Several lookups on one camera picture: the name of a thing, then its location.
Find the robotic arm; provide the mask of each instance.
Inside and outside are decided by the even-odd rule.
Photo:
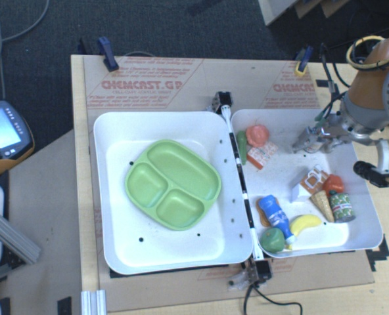
[[[369,56],[362,63],[356,62],[355,49],[374,40],[378,42]],[[335,146],[352,141],[376,146],[377,167],[359,161],[354,165],[354,171],[375,186],[389,187],[389,140],[371,138],[375,131],[389,125],[389,38],[364,37],[348,49],[346,59],[358,70],[349,90],[336,96],[332,93],[331,103],[316,117],[315,126],[306,127],[292,149],[294,152],[321,150],[330,153]],[[336,100],[341,101],[340,109],[330,113]]]

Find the black floor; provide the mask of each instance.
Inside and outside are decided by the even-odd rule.
[[[31,26],[45,2],[0,0],[2,38]],[[6,100],[28,121],[39,150],[73,128],[70,55],[80,39],[93,54],[107,36],[117,55],[260,60],[290,60],[304,45],[325,43],[335,62],[345,62],[344,42],[388,37],[387,28],[389,0],[352,0],[330,18],[316,7],[299,20],[290,9],[270,26],[257,0],[50,0],[38,26],[3,43]]]

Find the table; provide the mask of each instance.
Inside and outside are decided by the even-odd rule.
[[[90,143],[84,58],[81,55],[73,55],[71,57],[80,220],[81,282],[84,291],[96,291],[100,289],[100,278],[97,262],[91,160],[89,155]],[[246,63],[245,61],[215,60],[214,64],[226,65],[230,63],[237,64],[237,62],[240,64],[240,67],[242,67],[243,63]],[[308,68],[314,83],[318,79],[325,79],[325,74],[320,64],[309,64]],[[338,69],[341,75],[344,76],[344,79],[349,82],[352,81],[355,71],[351,67],[342,64]],[[241,68],[239,71],[240,74],[243,74],[244,70]],[[263,71],[263,74],[265,75],[264,77],[275,78],[272,76],[272,69]],[[317,88],[316,85],[315,88],[320,105],[326,104],[329,95]],[[383,136],[389,137],[389,128],[383,132]],[[377,164],[375,149],[363,146],[355,146],[355,148],[359,159]],[[389,189],[379,189],[374,186],[370,186],[369,189],[389,246]],[[374,273],[375,283],[272,295],[271,298],[279,302],[300,302],[304,307],[304,314],[381,314],[383,312],[389,314],[389,258],[387,261],[378,262],[376,266],[377,271]],[[248,303],[249,314],[263,314],[266,311],[272,314],[299,313],[294,306],[279,307],[269,304],[260,297],[250,298]],[[235,297],[223,301],[170,305],[159,308],[115,312],[115,314],[241,314],[241,312],[242,299]]]

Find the yellow banana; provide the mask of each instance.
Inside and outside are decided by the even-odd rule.
[[[321,224],[321,219],[316,215],[301,215],[295,218],[289,225],[291,232],[297,237],[305,228],[313,228]]]

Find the white tray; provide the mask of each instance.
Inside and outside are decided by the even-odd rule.
[[[241,263],[253,243],[234,154],[224,120],[210,112],[110,112],[94,124],[105,259],[132,275]],[[125,177],[153,142],[172,139],[220,174],[221,192],[202,220],[185,231],[162,226],[129,200]]]
[[[353,171],[354,163],[358,160],[352,144],[337,146],[329,154],[322,152],[308,154],[304,151],[292,153],[292,144],[305,127],[313,125],[318,112],[303,109],[240,110],[231,120],[235,134],[251,125],[265,125],[270,132],[269,141],[278,146],[278,150],[263,169],[258,170],[248,161],[243,166],[258,237],[265,228],[260,223],[256,200],[270,194],[279,200],[280,206],[290,220],[311,213],[325,221],[324,216],[310,200],[304,203],[291,203],[292,188],[316,164],[320,164],[327,173],[341,177],[356,214],[355,220],[350,222],[325,222],[318,227],[304,230],[292,245],[292,251],[268,253],[272,257],[370,249],[377,247],[382,241],[382,228],[367,183]]]

